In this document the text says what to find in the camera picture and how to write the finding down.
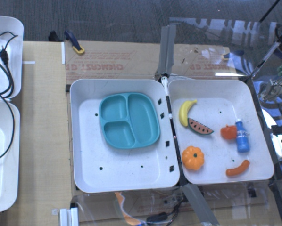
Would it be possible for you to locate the thin black and white rod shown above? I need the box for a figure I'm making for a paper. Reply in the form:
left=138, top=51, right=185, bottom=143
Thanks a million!
left=160, top=75, right=188, bottom=187

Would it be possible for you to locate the red watermelon slice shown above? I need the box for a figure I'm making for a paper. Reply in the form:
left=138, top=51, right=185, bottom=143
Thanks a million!
left=187, top=118, right=215, bottom=136

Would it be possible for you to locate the blue bottle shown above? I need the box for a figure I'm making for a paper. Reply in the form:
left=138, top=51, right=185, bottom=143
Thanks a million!
left=234, top=118, right=250, bottom=153

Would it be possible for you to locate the yellow banana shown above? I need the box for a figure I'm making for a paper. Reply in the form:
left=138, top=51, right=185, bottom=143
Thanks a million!
left=178, top=99, right=198, bottom=128

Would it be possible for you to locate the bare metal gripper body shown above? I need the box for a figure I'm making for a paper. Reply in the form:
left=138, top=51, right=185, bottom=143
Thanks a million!
left=263, top=76, right=282, bottom=101

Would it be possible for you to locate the blue divided plate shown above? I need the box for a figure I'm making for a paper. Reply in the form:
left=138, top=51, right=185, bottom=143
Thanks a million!
left=99, top=92, right=161, bottom=150

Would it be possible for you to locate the orange sausage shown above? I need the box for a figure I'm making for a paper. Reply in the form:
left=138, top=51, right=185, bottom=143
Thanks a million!
left=225, top=159, right=250, bottom=177

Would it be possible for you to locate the white plastic tray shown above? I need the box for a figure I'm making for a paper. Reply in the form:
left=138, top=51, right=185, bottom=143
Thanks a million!
left=0, top=14, right=25, bottom=100
left=69, top=78, right=181, bottom=194
left=0, top=100, right=21, bottom=213
left=166, top=79, right=275, bottom=186

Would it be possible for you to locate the orange tomato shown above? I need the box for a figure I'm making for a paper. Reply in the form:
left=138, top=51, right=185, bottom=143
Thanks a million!
left=220, top=124, right=238, bottom=140

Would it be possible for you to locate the black cable with plug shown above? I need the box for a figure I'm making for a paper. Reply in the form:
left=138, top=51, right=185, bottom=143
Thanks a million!
left=0, top=31, right=18, bottom=97

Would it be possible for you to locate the orange pumpkin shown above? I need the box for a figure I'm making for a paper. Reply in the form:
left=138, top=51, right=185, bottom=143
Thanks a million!
left=181, top=145, right=205, bottom=171

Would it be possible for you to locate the brown cardboard board red print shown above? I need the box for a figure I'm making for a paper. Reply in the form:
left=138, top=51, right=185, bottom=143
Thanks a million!
left=64, top=40, right=277, bottom=222

